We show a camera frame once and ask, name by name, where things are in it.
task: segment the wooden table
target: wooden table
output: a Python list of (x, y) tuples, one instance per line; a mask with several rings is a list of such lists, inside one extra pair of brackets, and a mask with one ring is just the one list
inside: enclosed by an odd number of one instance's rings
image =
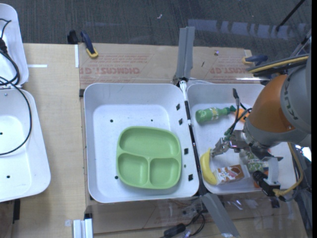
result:
[[(52, 180), (42, 193), (21, 198), (20, 219), (12, 238), (71, 238), (72, 220), (83, 219), (86, 209), (82, 114), (79, 97), (79, 69), (73, 45), (24, 44), (30, 67), (23, 89), (36, 102)], [(291, 215), (235, 221), (242, 237), (306, 237), (298, 207), (288, 204)], [(163, 230), (124, 231), (100, 234), (105, 238), (161, 237)], [(196, 237), (222, 238), (214, 223), (208, 223)]]

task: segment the green divided plate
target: green divided plate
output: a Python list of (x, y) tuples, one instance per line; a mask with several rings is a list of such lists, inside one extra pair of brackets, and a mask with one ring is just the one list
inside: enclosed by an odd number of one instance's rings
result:
[(119, 136), (116, 169), (127, 185), (167, 189), (180, 178), (181, 157), (179, 139), (172, 132), (133, 126)]

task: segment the black floor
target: black floor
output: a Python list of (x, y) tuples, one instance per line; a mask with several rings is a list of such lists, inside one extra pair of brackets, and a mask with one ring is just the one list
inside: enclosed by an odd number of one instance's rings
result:
[(195, 46), (237, 47), (288, 57), (312, 27), (312, 0), (276, 32), (300, 0), (0, 0), (18, 13), (24, 43), (67, 44), (74, 29), (93, 42), (178, 45), (195, 26)]

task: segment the green bottle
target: green bottle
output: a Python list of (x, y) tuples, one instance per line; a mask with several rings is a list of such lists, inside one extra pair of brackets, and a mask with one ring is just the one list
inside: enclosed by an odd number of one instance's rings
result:
[(196, 121), (198, 123), (203, 123), (210, 120), (216, 120), (220, 116), (225, 116), (230, 112), (235, 112), (236, 108), (234, 106), (230, 106), (230, 108), (209, 108), (209, 109), (200, 109), (196, 111)]

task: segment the yellow banana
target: yellow banana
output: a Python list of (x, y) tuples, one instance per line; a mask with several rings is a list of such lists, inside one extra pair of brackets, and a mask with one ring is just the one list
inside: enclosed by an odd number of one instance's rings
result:
[(200, 166), (201, 166), (203, 177), (204, 177), (205, 181), (212, 184), (212, 185), (216, 185), (217, 179), (210, 170), (209, 160), (210, 160), (210, 148), (208, 149), (207, 152), (205, 152), (200, 157)]

